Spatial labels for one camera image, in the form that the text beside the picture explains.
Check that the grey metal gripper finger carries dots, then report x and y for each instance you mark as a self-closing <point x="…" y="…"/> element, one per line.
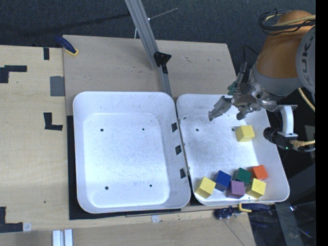
<point x="221" y="107"/>
<point x="244" y="113"/>

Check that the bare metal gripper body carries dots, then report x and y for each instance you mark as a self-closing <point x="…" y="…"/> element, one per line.
<point x="246" y="99"/>

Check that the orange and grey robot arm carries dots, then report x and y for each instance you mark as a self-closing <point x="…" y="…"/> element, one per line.
<point x="279" y="58"/>

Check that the yellow cube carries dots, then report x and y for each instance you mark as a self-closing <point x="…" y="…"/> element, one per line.
<point x="245" y="133"/>
<point x="256" y="188"/>
<point x="205" y="187"/>

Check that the white plastic tray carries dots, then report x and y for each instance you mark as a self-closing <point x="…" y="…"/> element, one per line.
<point x="128" y="158"/>
<point x="217" y="150"/>

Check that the orange cube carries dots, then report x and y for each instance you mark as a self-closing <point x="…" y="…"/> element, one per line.
<point x="259" y="172"/>

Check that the green cube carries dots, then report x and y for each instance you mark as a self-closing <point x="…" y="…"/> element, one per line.
<point x="242" y="175"/>

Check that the blue cube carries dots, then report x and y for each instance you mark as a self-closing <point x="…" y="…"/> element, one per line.
<point x="223" y="179"/>

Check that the purple cube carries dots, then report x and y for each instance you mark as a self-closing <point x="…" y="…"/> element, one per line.
<point x="236" y="188"/>

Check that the pale wood board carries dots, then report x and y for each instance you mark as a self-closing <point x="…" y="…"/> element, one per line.
<point x="115" y="68"/>

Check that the black cylinder on white bracket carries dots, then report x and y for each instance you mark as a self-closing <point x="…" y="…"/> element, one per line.
<point x="280" y="136"/>

